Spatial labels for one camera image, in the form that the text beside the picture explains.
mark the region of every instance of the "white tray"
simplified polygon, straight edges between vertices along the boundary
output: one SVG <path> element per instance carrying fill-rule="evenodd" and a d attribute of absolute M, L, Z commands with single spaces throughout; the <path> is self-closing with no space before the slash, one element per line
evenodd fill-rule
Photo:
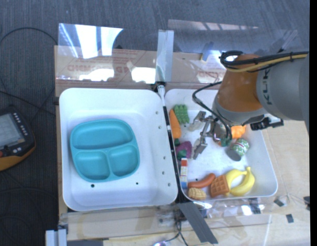
<path fill-rule="evenodd" d="M 175 105 L 186 105 L 190 123 L 192 123 L 199 111 L 206 111 L 192 100 L 193 92 L 194 90 L 189 89 L 169 90 L 165 96 L 167 110 L 170 111 Z M 211 108 L 216 94 L 217 90 L 203 90 L 198 92 L 196 96 Z M 188 126 L 189 124 L 181 125 L 182 137 L 179 140 L 180 142 L 190 141 L 194 144 L 200 137 L 202 129 L 191 132 L 187 129 Z M 197 159 L 188 159 L 188 182 L 195 181 L 196 179 L 201 180 L 209 173 L 214 173 L 216 176 L 219 176 L 231 169 L 244 171 L 246 166 L 251 167 L 256 181 L 249 193 L 245 194 L 243 197 L 234 197 L 230 194 L 229 196 L 220 195 L 211 198 L 209 196 L 208 188 L 204 188 L 208 201 L 268 197 L 276 193 L 278 182 L 266 149 L 262 132 L 252 131 L 248 125 L 243 137 L 248 140 L 250 148 L 240 161 L 236 162 L 230 159 L 226 154 L 227 147 L 219 146 L 209 137 L 206 138 L 206 143 L 208 143 L 208 145 L 202 154 L 199 154 Z M 242 177 L 235 179 L 232 187 L 238 185 L 241 182 Z"/>
<path fill-rule="evenodd" d="M 172 203 L 178 188 L 163 108 L 150 90 L 82 89 L 59 98 L 62 193 L 75 211 L 158 206 Z M 79 123 L 115 118 L 128 123 L 137 140 L 140 165 L 131 176 L 108 182 L 82 179 L 73 164 L 69 138 Z"/>

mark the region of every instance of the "toy can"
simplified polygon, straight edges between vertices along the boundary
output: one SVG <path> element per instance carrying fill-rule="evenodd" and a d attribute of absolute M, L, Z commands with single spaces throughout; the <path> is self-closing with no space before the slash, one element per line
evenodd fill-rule
<path fill-rule="evenodd" d="M 246 139 L 238 138 L 235 143 L 227 150 L 227 155 L 234 161 L 239 161 L 249 149 Z"/>

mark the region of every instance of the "clear plastic panel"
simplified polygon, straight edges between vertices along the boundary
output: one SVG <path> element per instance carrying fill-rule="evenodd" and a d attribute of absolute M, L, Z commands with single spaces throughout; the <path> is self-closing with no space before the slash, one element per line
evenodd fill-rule
<path fill-rule="evenodd" d="M 211 209 L 201 209 L 201 214 L 205 218 L 207 225 L 213 229 L 213 233 L 216 235 L 219 244 L 230 241 L 229 238 L 225 240 L 224 233 L 226 231 L 231 233 L 231 230 L 223 231 L 223 228 L 267 224 L 261 225 L 261 228 L 264 233 L 268 233 L 268 224 L 271 223 L 271 213 L 265 205 L 259 202 L 251 204 L 243 201 L 238 206 L 226 205 L 223 209 L 221 207 L 222 205 Z M 178 207 L 175 205 L 155 208 L 145 207 L 92 211 L 83 212 L 82 214 L 70 212 L 61 215 L 59 224 L 65 226 L 68 223 L 68 240 L 89 238 L 110 238 L 111 240 L 118 237 L 135 236 L 138 241 L 141 239 L 139 238 L 140 235 L 155 233 L 171 233 L 173 235 L 176 231 L 176 220 L 181 221 L 182 234 L 187 234 L 187 231 L 193 230 L 190 223 L 180 215 Z M 236 237 L 233 240 L 235 240 L 236 244 L 239 244 L 245 242 L 247 238 L 243 234 L 243 236 Z M 256 242 L 262 240 L 261 245 L 263 245 L 264 237 L 255 237 L 255 240 Z M 186 241 L 188 245 L 202 244 L 194 234 L 191 237 L 187 237 Z"/>
<path fill-rule="evenodd" d="M 170 19 L 167 28 L 174 32 L 171 82 L 182 83 L 182 88 L 221 81 L 225 68 L 219 57 L 225 51 L 264 56 L 276 54 L 281 48 L 293 51 L 309 48 L 308 41 L 300 40 L 297 30 L 176 19 Z"/>
<path fill-rule="evenodd" d="M 173 32 L 60 24 L 56 79 L 154 84 L 171 76 L 172 49 Z"/>

